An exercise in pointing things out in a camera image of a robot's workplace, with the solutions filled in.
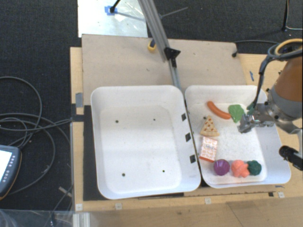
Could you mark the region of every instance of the orange sausage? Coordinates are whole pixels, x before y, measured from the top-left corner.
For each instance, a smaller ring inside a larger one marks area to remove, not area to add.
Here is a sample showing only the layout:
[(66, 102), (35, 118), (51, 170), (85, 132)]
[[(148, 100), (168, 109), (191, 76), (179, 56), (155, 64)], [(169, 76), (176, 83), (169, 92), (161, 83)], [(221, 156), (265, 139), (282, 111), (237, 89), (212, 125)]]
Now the orange sausage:
[(232, 117), (229, 113), (223, 112), (222, 110), (218, 109), (212, 101), (208, 101), (207, 106), (214, 114), (218, 115), (220, 118), (230, 119)]

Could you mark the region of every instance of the empty white tray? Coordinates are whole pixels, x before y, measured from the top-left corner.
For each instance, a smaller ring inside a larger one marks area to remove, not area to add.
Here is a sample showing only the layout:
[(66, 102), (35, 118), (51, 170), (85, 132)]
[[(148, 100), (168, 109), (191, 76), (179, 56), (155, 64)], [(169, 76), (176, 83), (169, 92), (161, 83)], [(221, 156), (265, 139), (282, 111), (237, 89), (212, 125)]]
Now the empty white tray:
[[(196, 149), (200, 152), (202, 136), (199, 134), (204, 123), (204, 117), (210, 115), (220, 136), (218, 140), (216, 159), (225, 159), (230, 164), (240, 159), (243, 161), (257, 160), (262, 165), (260, 175), (246, 178), (234, 177), (230, 171), (224, 176), (214, 172), (214, 164), (199, 160), (205, 182), (214, 188), (226, 188), (259, 184), (277, 184), (289, 181), (291, 171), (289, 165), (279, 155), (281, 141), (274, 127), (253, 128), (251, 132), (238, 132), (238, 122), (225, 120), (216, 116), (207, 107), (207, 101), (213, 101), (221, 110), (228, 112), (228, 106), (240, 104), (243, 109), (253, 101), (257, 91), (256, 86), (190, 86), (185, 92), (189, 119), (194, 134)], [(264, 91), (260, 92), (258, 103), (267, 100)]]
[(173, 86), (91, 95), (99, 191), (109, 199), (193, 191), (201, 175), (184, 98)]

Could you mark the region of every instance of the purple toy onion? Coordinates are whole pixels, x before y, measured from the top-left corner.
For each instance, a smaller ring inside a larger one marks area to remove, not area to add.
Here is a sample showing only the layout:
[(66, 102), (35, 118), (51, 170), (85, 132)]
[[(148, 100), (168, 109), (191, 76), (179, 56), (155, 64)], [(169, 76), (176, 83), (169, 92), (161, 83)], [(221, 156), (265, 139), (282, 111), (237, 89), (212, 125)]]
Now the purple toy onion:
[(229, 172), (230, 165), (228, 161), (220, 159), (214, 162), (214, 171), (219, 175), (223, 176)]

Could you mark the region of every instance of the black bracket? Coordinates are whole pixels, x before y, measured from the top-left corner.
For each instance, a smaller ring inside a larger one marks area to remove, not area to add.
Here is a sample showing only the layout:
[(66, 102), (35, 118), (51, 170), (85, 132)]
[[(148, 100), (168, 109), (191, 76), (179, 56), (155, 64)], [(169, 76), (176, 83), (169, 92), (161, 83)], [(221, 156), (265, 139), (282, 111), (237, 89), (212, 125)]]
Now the black bracket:
[(166, 47), (164, 49), (164, 53), (167, 60), (171, 60), (172, 67), (177, 68), (176, 57), (181, 53), (181, 51)]

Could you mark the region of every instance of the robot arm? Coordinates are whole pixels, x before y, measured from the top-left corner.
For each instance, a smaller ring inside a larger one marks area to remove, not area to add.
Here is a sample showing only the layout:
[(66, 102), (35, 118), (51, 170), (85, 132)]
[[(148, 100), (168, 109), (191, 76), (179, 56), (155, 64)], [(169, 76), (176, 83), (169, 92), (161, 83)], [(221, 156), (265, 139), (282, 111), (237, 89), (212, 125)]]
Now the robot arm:
[[(257, 104), (265, 68), (273, 60), (287, 61), (287, 64), (269, 90), (267, 101)], [(259, 74), (256, 98), (248, 106), (249, 112), (242, 116), (238, 130), (247, 133), (253, 127), (271, 127), (276, 124), (289, 134), (297, 134), (299, 152), (283, 146), (279, 153), (296, 168), (303, 170), (302, 129), (293, 124), (294, 120), (302, 118), (302, 39), (288, 40), (272, 46), (260, 66)]]

